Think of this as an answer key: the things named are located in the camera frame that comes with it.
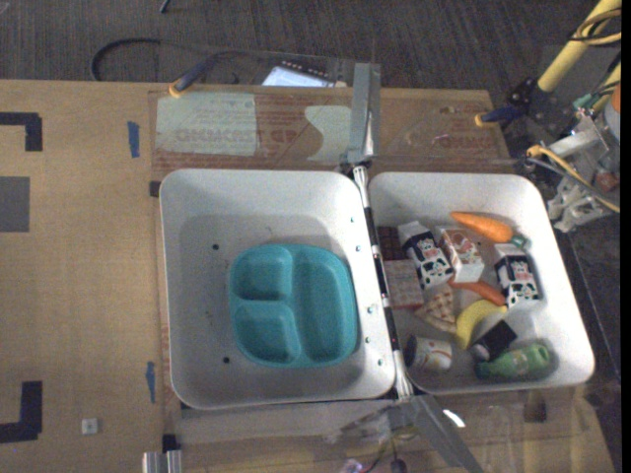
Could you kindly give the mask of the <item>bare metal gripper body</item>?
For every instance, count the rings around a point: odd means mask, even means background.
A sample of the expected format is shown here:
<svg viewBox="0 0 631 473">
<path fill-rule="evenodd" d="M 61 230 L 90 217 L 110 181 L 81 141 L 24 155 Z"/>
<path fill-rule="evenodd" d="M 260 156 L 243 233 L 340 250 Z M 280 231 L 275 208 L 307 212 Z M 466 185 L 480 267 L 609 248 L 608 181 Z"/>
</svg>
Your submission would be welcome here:
<svg viewBox="0 0 631 473">
<path fill-rule="evenodd" d="M 550 145 L 560 158 L 570 160 L 583 175 L 620 172 L 620 122 L 615 109 L 598 114 L 579 110 L 576 122 L 563 138 Z"/>
</svg>

